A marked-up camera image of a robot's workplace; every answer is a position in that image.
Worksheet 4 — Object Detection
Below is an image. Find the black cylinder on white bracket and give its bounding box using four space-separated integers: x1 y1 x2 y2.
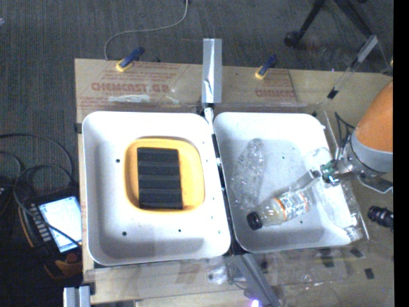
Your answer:
358 172 394 233

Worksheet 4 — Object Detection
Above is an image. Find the yellow plate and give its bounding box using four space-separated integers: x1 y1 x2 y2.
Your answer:
124 136 206 214

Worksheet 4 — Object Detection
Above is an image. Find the clear bottle, orange label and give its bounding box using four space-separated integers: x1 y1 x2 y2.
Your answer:
245 187 313 231

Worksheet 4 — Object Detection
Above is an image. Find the black ridged block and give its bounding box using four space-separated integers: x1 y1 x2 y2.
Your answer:
136 146 185 211

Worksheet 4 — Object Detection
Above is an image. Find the crushed clear plastic bottle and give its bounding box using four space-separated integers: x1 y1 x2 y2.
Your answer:
229 138 266 205

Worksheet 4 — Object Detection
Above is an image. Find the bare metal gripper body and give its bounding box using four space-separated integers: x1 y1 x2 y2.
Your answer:
321 157 356 185

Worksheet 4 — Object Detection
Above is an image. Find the white plastic tray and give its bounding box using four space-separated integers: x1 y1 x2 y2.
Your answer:
81 110 232 267
212 111 370 255

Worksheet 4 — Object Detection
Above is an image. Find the brown cardboard board, red print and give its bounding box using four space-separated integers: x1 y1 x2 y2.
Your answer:
73 58 394 305

